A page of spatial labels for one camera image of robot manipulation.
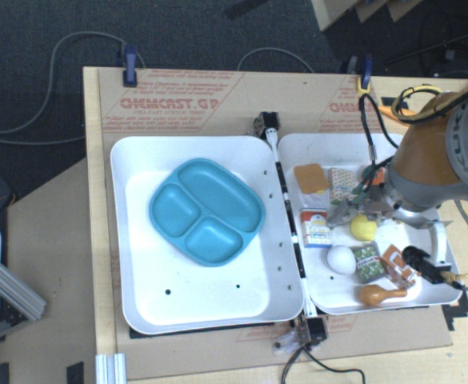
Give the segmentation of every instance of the blue clip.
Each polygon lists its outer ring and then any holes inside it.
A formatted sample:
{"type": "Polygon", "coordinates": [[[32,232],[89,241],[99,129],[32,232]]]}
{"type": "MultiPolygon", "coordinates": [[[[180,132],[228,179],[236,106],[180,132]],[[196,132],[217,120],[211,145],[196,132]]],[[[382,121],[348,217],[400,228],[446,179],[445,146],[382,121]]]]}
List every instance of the blue clip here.
{"type": "Polygon", "coordinates": [[[362,75],[358,78],[356,90],[359,94],[370,92],[370,77],[372,75],[372,55],[366,54],[363,59],[362,75]]]}
{"type": "Polygon", "coordinates": [[[125,46],[124,64],[123,86],[138,86],[138,77],[136,75],[136,47],[131,44],[125,46]]]}

